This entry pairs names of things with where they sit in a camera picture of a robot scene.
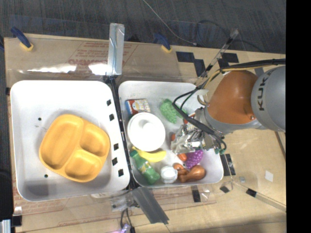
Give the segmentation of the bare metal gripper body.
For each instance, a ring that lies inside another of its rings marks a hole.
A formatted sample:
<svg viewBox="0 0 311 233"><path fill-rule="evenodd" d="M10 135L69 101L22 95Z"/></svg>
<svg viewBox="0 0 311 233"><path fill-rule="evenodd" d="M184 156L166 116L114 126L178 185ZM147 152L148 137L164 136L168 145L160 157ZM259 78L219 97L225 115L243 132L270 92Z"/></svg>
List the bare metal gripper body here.
<svg viewBox="0 0 311 233"><path fill-rule="evenodd" d="M175 154L190 153L197 150L214 149L220 151L220 123L211 117L207 108L199 108L190 116L201 123L200 126L185 122L175 133L171 141L171 150Z"/></svg>

